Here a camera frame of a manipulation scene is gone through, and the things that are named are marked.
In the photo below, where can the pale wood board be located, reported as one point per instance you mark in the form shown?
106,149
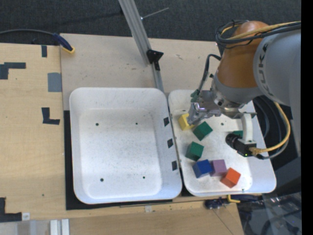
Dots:
110,62

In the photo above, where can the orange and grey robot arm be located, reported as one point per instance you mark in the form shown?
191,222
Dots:
274,57

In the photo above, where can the white plastic tray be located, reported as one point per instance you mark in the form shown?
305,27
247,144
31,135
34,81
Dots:
119,146
220,153

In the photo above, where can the blue cube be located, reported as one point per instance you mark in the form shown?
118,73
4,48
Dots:
202,168

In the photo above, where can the black cylinder on white bracket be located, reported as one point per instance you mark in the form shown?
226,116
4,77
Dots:
246,131

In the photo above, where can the orange cube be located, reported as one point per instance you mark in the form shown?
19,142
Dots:
230,177

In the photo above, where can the green cube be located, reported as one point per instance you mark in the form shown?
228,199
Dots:
238,133
202,130
194,151

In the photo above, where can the purple cube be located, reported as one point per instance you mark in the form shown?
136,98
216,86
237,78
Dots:
219,167

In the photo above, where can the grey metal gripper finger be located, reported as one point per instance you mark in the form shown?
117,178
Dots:
191,117
202,115

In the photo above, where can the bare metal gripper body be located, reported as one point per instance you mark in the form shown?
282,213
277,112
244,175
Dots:
215,104

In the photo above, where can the yellow cube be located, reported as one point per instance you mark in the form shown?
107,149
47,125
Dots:
183,124

